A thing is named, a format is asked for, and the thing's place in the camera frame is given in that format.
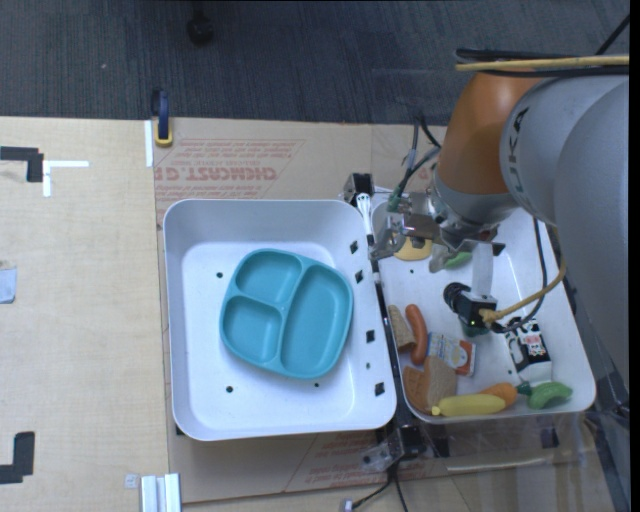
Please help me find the black and white milk carton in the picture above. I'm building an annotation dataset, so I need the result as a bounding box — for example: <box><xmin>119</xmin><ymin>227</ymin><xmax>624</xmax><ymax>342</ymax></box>
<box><xmin>503</xmin><ymin>319</ymin><xmax>554</xmax><ymax>387</ymax></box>

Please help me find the brown waffle biscuit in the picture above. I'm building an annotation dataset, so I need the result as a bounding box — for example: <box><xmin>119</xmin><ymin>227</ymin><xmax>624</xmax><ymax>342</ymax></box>
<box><xmin>402</xmin><ymin>365</ymin><xmax>434</xmax><ymax>416</ymax></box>

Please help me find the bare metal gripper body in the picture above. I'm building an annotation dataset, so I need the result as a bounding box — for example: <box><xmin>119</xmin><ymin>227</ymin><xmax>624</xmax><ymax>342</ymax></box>
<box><xmin>375</xmin><ymin>191</ymin><xmax>507</xmax><ymax>258</ymax></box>

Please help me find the beige waffle cone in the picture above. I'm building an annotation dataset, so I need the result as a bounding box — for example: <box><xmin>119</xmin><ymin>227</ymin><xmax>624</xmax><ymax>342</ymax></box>
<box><xmin>387</xmin><ymin>304</ymin><xmax>418</xmax><ymax>354</ymax></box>

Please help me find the black cylinder on white bracket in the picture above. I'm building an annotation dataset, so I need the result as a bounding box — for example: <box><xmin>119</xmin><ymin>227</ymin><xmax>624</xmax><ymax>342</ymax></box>
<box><xmin>442</xmin><ymin>243</ymin><xmax>500</xmax><ymax>332</ymax></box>

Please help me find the orange sausage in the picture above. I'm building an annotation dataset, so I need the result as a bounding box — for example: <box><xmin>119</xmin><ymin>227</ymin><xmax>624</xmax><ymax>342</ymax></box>
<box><xmin>404</xmin><ymin>303</ymin><xmax>430</xmax><ymax>366</ymax></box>

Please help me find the white plastic tray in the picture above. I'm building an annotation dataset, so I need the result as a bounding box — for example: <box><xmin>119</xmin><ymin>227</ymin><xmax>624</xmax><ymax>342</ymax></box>
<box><xmin>162</xmin><ymin>198</ymin><xmax>399</xmax><ymax>443</ymax></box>
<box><xmin>369</xmin><ymin>198</ymin><xmax>598</xmax><ymax>426</ymax></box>

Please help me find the orange carrot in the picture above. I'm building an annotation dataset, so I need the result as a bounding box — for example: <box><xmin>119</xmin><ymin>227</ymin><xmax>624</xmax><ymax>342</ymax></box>
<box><xmin>478</xmin><ymin>381</ymin><xmax>519</xmax><ymax>407</ymax></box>

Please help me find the yellow and white toy food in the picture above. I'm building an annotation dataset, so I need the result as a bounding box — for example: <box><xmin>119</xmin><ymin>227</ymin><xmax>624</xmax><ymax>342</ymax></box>
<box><xmin>393</xmin><ymin>236</ymin><xmax>434</xmax><ymax>263</ymax></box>

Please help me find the blue divided plate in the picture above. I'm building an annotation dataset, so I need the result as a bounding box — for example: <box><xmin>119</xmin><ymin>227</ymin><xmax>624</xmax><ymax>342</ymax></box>
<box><xmin>218</xmin><ymin>248</ymin><xmax>356</xmax><ymax>381</ymax></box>

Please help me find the brown cardboard board red print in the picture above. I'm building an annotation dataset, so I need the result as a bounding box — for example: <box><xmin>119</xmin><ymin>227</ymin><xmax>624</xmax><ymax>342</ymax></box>
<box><xmin>151</xmin><ymin>117</ymin><xmax>604</xmax><ymax>505</ymax></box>

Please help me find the orange and white carton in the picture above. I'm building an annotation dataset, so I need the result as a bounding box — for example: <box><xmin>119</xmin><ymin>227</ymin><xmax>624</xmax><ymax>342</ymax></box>
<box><xmin>425</xmin><ymin>331</ymin><xmax>478</xmax><ymax>378</ymax></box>

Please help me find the green pepper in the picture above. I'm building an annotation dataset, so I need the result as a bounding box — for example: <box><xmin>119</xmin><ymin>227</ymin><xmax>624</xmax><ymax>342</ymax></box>
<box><xmin>516</xmin><ymin>380</ymin><xmax>574</xmax><ymax>412</ymax></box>

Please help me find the black block with thin wires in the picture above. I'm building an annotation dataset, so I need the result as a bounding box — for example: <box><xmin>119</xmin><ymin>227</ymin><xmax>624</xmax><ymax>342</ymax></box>
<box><xmin>343</xmin><ymin>172</ymin><xmax>376</xmax><ymax>204</ymax></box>
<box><xmin>361</xmin><ymin>423</ymin><xmax>427</xmax><ymax>472</ymax></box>

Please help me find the yellow banana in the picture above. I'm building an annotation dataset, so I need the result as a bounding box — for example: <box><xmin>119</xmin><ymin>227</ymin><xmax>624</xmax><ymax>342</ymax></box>
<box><xmin>430</xmin><ymin>392</ymin><xmax>508</xmax><ymax>418</ymax></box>

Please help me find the tan bread slice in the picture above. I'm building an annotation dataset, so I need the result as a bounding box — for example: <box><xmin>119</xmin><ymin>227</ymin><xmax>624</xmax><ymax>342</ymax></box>
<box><xmin>422</xmin><ymin>355</ymin><xmax>459</xmax><ymax>414</ymax></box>

